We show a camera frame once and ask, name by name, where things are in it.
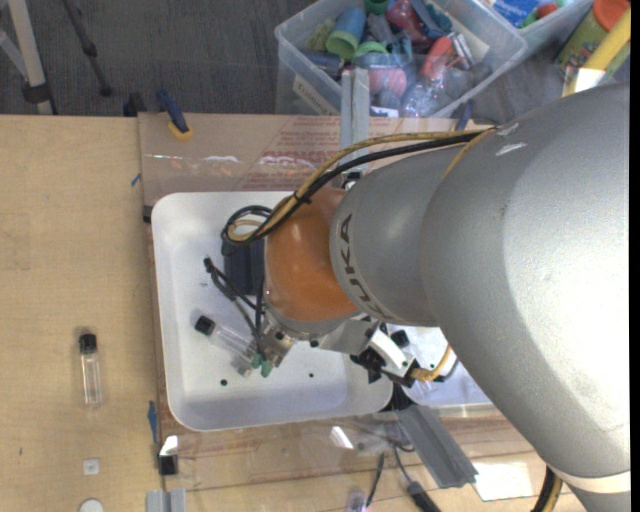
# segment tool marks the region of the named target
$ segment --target wire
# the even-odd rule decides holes
[[[451,172],[451,169],[453,169],[456,165],[458,165],[458,162],[460,162],[460,160],[462,160],[462,157],[472,147],[474,147],[476,144],[478,144],[478,142],[480,142],[481,140],[483,140],[486,137],[488,137],[489,135],[491,135],[494,131],[495,131],[495,128],[489,128],[489,129],[483,131],[477,137],[475,137],[472,141],[470,141],[469,144],[467,144],[464,148],[462,148],[462,151],[460,151],[460,153],[458,153],[454,157],[454,159],[451,161],[451,163],[449,164],[449,167],[447,167],[447,170],[444,172],[444,175],[442,176],[442,178],[444,179],[447,176],[447,174],[449,174]]]
[[[396,460],[398,461],[398,467],[400,468],[400,471],[402,471],[402,474],[404,475],[404,477],[409,481],[409,483],[413,482],[413,480],[409,476],[409,473],[407,473],[407,470],[404,467],[404,464],[402,464],[402,461],[400,460],[400,454],[398,453],[398,446],[393,445],[393,453],[396,456]]]
[[[376,470],[376,478],[373,481],[373,487],[371,487],[371,492],[369,493],[369,497],[367,498],[368,507],[371,505],[373,501],[373,496],[376,494],[376,488],[378,487],[378,482],[380,482],[380,476],[382,475],[382,469],[384,468],[384,452],[380,454],[380,458],[378,459],[378,469]]]
[[[447,348],[445,349],[440,362],[436,365],[435,368],[433,368],[432,370],[427,370],[426,368],[416,368],[411,371],[411,377],[421,382],[433,381],[437,379],[440,376],[440,372],[447,364],[447,360],[452,353],[453,349],[451,348],[451,345],[447,345]]]
[[[231,283],[231,281],[213,264],[211,258],[204,259],[204,266],[207,269],[207,272],[211,275],[211,280],[213,281],[213,284],[215,284],[216,288],[218,288],[218,290],[220,290],[227,299],[235,304],[238,311],[240,311],[242,318],[249,326],[251,334],[253,335],[253,338],[256,342],[256,351],[263,358],[265,358],[264,351],[262,349],[262,336],[260,335],[260,331],[257,328],[256,324],[249,317],[247,310],[242,306],[240,302],[238,302],[238,299],[242,299],[245,303],[249,304],[256,310],[256,319],[258,318],[258,315],[262,314],[261,308],[259,309],[256,305],[252,304],[249,299],[239,293],[235,286],[233,286],[233,283]]]
[[[263,283],[261,282],[258,285],[258,289],[256,290],[256,318],[255,318],[255,324],[256,324],[256,330],[258,332],[260,332],[260,325],[262,324],[262,315],[264,315],[264,311],[262,309],[262,300],[263,300],[263,289],[262,289]]]
[[[383,144],[383,143],[390,143],[390,142],[406,142],[406,141],[412,141],[412,140],[425,141],[425,143],[423,143],[424,145],[414,145],[414,147],[408,146],[408,147],[392,148],[390,150],[379,151],[376,153],[365,155],[364,157],[361,157],[359,159],[356,158],[350,162],[347,162],[346,164],[343,164],[342,166],[339,166],[339,168],[341,168],[340,172],[344,172],[345,170],[355,167],[357,165],[362,165],[363,163],[372,162],[375,160],[379,160],[381,158],[387,158],[389,156],[405,154],[409,152],[416,152],[416,151],[421,151],[425,149],[433,149],[437,147],[445,147],[445,146],[452,146],[455,144],[467,143],[473,140],[475,137],[477,137],[481,133],[484,133],[484,132],[483,131],[467,131],[467,132],[461,132],[460,134],[456,134],[456,135],[451,135],[450,132],[400,133],[400,134],[394,134],[394,135],[386,135],[382,137],[373,137],[371,139],[366,139],[364,141],[353,144],[348,148],[345,148],[337,152],[336,154],[334,154],[333,157],[331,157],[329,160],[327,160],[322,165],[320,165],[320,167],[318,167],[316,171],[313,172],[313,174],[302,184],[302,186],[300,186],[300,188],[298,188],[298,190],[294,194],[283,199],[274,208],[273,212],[271,212],[271,214],[269,215],[269,218],[265,222],[263,222],[261,226],[258,227],[256,230],[250,233],[238,234],[231,231],[229,229],[230,225],[228,225],[226,230],[226,236],[228,237],[228,239],[237,243],[248,242],[250,240],[254,240],[256,238],[265,236],[268,231],[270,231],[275,226],[279,225],[280,222],[284,220],[285,216],[290,215],[291,210],[299,207],[300,204],[307,201],[308,198],[310,197],[309,192],[312,194],[320,188],[318,186],[318,183],[321,183],[321,184],[326,183],[326,181],[319,182],[319,180],[325,173],[327,173],[327,171],[329,171],[329,169],[334,164],[339,162],[345,156],[353,153],[354,151],[357,151],[359,149],[363,149],[366,147],[374,146],[376,144]]]
[[[237,297],[251,309],[257,309],[256,305],[251,302],[244,294],[240,293],[233,282],[227,276],[225,276],[222,271],[218,269],[218,267],[213,264],[211,258],[206,258],[204,260],[204,265],[207,269],[207,272],[211,274],[211,280],[213,281],[213,284],[216,285],[216,288],[218,288],[229,300],[233,300],[234,297]]]
[[[453,366],[451,367],[451,370],[449,370],[446,375],[437,376],[435,379],[433,379],[433,382],[446,382],[447,380],[449,380],[449,377],[453,375],[453,373],[456,371],[456,368],[459,365],[460,365],[460,359],[456,357],[456,360],[453,362]]]
[[[222,238],[223,241],[229,242],[232,245],[237,245],[236,241],[231,240],[228,237],[228,233],[231,230],[231,228],[235,229],[236,227],[239,227],[242,225],[253,225],[253,226],[259,227],[262,223],[255,220],[243,220],[243,219],[250,215],[256,215],[256,216],[260,216],[260,217],[264,217],[265,219],[268,219],[269,216],[271,215],[271,212],[272,212],[271,208],[267,208],[266,206],[261,206],[261,205],[250,205],[250,206],[245,206],[243,208],[240,208],[229,217],[226,224],[222,228],[220,237]],[[239,247],[236,247],[235,250],[231,250],[231,251],[227,249],[227,251],[224,252],[223,255],[231,256],[238,248]]]
[[[561,490],[562,480],[547,466],[538,501],[531,512],[551,512],[558,503]]]

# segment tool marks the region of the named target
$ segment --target pink object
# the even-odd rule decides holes
[[[429,49],[424,64],[420,68],[420,74],[430,80],[441,78],[444,68],[455,55],[453,44],[448,37],[439,37]]]
[[[402,97],[406,88],[407,75],[400,68],[369,70],[369,91],[371,94],[378,94],[386,89],[396,96]]]
[[[418,19],[416,11],[413,10],[409,0],[396,0],[396,2],[387,9],[387,19],[397,25],[407,34],[412,43],[428,44],[429,39],[422,31],[422,25]]]

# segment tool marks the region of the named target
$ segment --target plastic storage bin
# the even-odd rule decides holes
[[[531,25],[514,28],[527,42],[523,60],[551,44],[561,47],[587,15],[592,4],[593,0],[569,0],[557,11]]]
[[[474,0],[429,0],[453,23],[453,30],[464,34],[477,61],[492,68],[492,74],[473,89],[430,117],[451,117],[467,100],[484,90],[500,75],[524,60],[527,43],[491,8]],[[278,83],[276,113],[340,113],[340,84],[314,65],[300,51],[316,27],[327,19],[335,20],[347,7],[364,7],[361,0],[319,0],[278,25]]]

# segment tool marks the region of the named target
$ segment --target white tray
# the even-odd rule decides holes
[[[233,354],[194,329],[205,314],[248,335],[235,307],[205,271],[209,256],[223,267],[220,231],[243,206],[274,206],[285,192],[171,194],[152,213],[160,326],[169,408],[185,427],[198,431],[320,420],[377,412],[391,398],[392,384],[368,384],[367,372],[343,354],[298,343],[279,368],[263,378],[243,377]]]

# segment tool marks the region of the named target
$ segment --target small glass vial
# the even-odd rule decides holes
[[[100,353],[95,334],[83,334],[78,340],[82,365],[84,404],[96,407],[104,399],[100,382]]]
[[[235,355],[233,366],[238,370],[238,373],[245,377],[251,374],[251,362],[256,353],[252,338],[242,336],[233,329],[204,315],[198,319],[195,328],[209,336],[213,345],[224,348]]]

